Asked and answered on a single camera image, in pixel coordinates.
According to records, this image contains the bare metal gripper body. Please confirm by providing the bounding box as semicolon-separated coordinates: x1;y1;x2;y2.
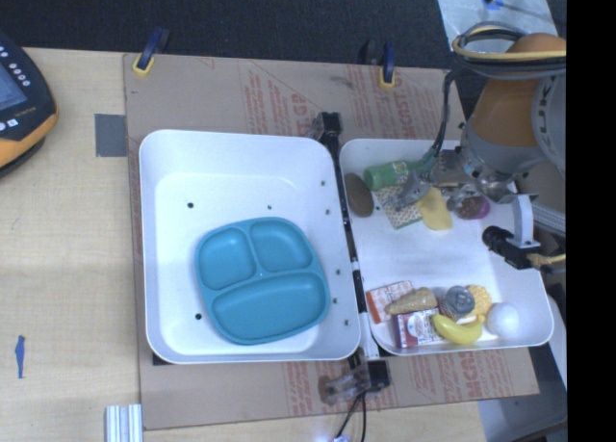
429;147;520;204

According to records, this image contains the pink and brown doughnut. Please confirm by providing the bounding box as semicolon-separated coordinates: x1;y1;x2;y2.
454;195;492;221

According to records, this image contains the yellow rounded toy food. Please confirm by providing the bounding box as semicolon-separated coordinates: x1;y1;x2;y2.
415;186;454;232

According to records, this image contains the patterned square packet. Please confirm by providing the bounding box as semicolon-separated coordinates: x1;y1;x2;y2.
372;183;425;231

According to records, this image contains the green bottle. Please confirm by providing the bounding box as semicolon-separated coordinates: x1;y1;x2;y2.
362;160;425;192

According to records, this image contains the brown kiwi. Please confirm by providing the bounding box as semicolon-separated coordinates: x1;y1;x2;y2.
344;172;375;219

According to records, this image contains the white plastic tray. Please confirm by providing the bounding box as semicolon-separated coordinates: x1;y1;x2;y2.
339;138;555;358
138;129;363;365

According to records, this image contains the thin black and white rod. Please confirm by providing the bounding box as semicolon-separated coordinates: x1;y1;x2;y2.
329;130;381;360

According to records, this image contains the grey can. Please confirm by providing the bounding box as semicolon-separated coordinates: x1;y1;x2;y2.
438;284;477;322

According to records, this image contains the yellow corn cob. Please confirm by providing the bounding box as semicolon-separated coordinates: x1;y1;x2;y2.
464;284;494;317

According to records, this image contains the tan pizza slice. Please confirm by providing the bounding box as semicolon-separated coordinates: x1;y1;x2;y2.
383;286;439;317

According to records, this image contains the orange and white carton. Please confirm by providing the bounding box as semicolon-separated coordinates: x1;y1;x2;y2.
365;279;415;325

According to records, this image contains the white ball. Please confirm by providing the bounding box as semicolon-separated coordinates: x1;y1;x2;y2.
485;301;522;339

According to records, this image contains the yellow banana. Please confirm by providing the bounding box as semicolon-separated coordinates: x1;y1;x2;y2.
430;312;487;347

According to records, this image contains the red and white carton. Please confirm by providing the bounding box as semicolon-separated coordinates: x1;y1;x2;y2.
391;308;447;350

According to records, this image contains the blue divided plate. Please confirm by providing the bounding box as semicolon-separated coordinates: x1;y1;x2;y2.
193;216;332;347

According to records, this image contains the brown cardboard board red print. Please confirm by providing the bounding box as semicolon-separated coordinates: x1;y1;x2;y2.
122;52;541;431

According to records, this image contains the black cylinder on white bracket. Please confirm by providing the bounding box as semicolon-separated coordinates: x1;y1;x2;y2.
481;193;543;271

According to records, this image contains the black block with thin wires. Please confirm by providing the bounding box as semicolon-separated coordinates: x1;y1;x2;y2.
319;357;392;405
311;111;344;143

